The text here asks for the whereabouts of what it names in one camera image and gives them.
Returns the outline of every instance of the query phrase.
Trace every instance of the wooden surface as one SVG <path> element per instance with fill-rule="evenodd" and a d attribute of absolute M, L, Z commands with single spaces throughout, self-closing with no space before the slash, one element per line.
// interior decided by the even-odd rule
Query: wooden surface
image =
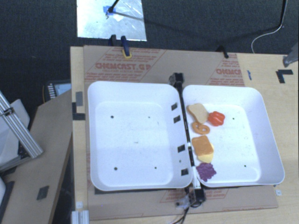
<path fill-rule="evenodd" d="M 70 154 L 71 92 L 38 107 L 30 132 L 44 152 L 3 177 L 15 183 L 2 224 L 52 223 Z M 47 196 L 37 200 L 46 186 Z"/>
<path fill-rule="evenodd" d="M 247 224 L 247 223 L 296 223 L 299 219 L 299 164 L 298 164 L 298 63 L 283 67 L 281 55 L 238 54 L 244 83 L 261 92 L 277 146 L 285 169 L 285 180 L 275 189 L 282 192 L 277 196 L 277 209 L 230 211 L 187 215 L 185 224 Z M 277 70 L 292 70 L 293 75 L 284 75 L 285 84 L 280 84 Z M 83 127 L 74 126 L 79 132 Z M 84 156 L 84 147 L 77 156 Z M 86 177 L 82 167 L 75 169 L 75 179 Z M 86 202 L 87 196 L 79 186 L 76 188 L 76 201 Z M 91 221 L 91 224 L 170 224 L 176 216 L 127 218 L 115 220 Z"/>
<path fill-rule="evenodd" d="M 84 88 L 84 66 L 83 66 L 83 49 L 78 47 L 71 48 L 71 91 L 72 102 L 76 102 L 76 92 L 82 92 Z M 83 105 L 77 106 L 78 113 L 85 113 L 84 96 Z M 73 139 L 76 140 L 73 146 L 74 154 L 74 189 L 75 204 L 81 202 L 82 208 L 76 210 L 86 210 L 87 204 L 87 179 L 86 179 L 86 142 L 85 142 L 85 121 L 73 121 Z"/>

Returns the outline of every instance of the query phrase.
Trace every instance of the metal plate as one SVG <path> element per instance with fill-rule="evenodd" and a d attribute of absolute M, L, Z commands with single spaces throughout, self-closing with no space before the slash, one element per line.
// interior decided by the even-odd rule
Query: metal plate
<path fill-rule="evenodd" d="M 141 0 L 120 0 L 114 13 L 106 17 L 106 10 L 115 0 L 77 0 L 78 37 L 146 41 Z"/>

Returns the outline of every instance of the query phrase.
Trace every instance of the purple toy grapes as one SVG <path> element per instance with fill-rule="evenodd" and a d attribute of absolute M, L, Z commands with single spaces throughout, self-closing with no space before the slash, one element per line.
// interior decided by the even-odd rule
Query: purple toy grapes
<path fill-rule="evenodd" d="M 196 167 L 196 170 L 198 171 L 200 178 L 205 182 L 216 174 L 213 165 L 210 163 L 203 162 Z"/>

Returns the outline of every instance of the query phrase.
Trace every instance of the toy food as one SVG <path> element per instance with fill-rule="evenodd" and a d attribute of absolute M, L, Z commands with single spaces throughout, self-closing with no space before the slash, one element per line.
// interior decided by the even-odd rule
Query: toy food
<path fill-rule="evenodd" d="M 196 133 L 199 134 L 208 134 L 210 133 L 210 128 L 206 125 L 201 125 L 199 123 L 193 122 L 192 123 L 192 128 Z"/>
<path fill-rule="evenodd" d="M 206 162 L 206 163 L 210 163 L 212 162 L 212 159 L 214 157 L 214 152 L 212 152 L 211 154 L 206 154 L 206 155 L 202 155 L 202 156 L 197 156 L 197 158 L 202 161 L 202 162 Z"/>
<path fill-rule="evenodd" d="M 197 156 L 203 156 L 214 152 L 214 149 L 206 135 L 195 137 L 191 142 Z"/>
<path fill-rule="evenodd" d="M 216 174 L 213 165 L 210 163 L 202 162 L 196 167 L 196 170 L 198 171 L 200 178 L 205 182 L 207 182 L 208 179 L 211 179 Z"/>
<path fill-rule="evenodd" d="M 207 118 L 209 117 L 209 112 L 200 103 L 188 105 L 187 111 L 194 117 L 195 121 L 199 124 L 205 123 L 207 121 Z"/>
<path fill-rule="evenodd" d="M 221 113 L 219 113 L 217 111 L 214 111 L 214 112 L 210 113 L 209 116 L 208 116 L 208 120 L 214 126 L 223 125 L 224 119 L 225 119 L 224 114 L 221 114 Z"/>

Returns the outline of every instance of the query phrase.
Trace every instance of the toy red pepper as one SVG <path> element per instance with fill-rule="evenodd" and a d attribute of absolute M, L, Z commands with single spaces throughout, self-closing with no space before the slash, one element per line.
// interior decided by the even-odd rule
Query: toy red pepper
<path fill-rule="evenodd" d="M 221 114 L 217 111 L 214 111 L 209 114 L 208 120 L 211 122 L 214 126 L 223 125 L 225 116 L 224 114 Z"/>

